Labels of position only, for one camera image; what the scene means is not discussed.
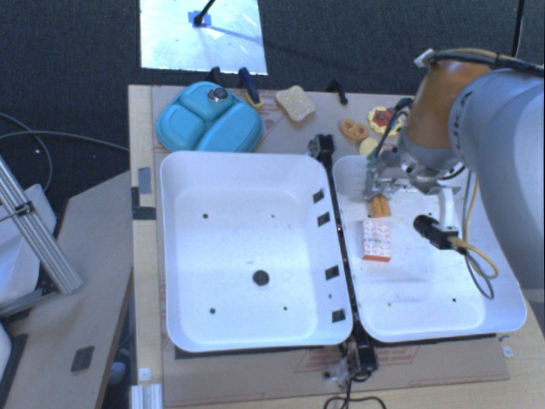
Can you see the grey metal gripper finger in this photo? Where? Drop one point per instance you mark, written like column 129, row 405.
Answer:
column 371, row 192
column 389, row 189

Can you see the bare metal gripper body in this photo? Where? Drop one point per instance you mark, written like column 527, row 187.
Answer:
column 419, row 177

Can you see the orange toy carrot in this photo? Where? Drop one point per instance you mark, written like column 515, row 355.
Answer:
column 380, row 208

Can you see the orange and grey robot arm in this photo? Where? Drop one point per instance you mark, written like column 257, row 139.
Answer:
column 489, row 143

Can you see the yellow round biscuit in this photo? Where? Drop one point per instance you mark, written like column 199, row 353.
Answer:
column 367, row 146

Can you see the orange and white carton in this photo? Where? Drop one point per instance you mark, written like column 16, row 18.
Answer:
column 376, row 239

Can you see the thin black rod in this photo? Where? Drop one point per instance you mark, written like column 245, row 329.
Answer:
column 342, row 237

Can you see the orange toy pretzel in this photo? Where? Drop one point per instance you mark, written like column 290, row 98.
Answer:
column 354, row 129

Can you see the yellow and red toy pizza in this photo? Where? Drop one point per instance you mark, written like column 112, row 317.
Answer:
column 379, row 119

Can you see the white plastic tray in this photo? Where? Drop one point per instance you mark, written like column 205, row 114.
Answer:
column 430, row 288
column 251, row 249

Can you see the beige toy bread slice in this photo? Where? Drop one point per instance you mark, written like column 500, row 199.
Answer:
column 296, row 102

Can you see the dark round disc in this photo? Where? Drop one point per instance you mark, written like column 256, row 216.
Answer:
column 260, row 278

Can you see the blue divided plate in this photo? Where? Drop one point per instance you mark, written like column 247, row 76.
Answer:
column 200, row 126

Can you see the brown cardboard board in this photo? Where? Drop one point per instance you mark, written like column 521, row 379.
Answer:
column 277, row 373

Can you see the black cylinder on white bracket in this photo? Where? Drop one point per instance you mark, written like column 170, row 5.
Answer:
column 432, row 230

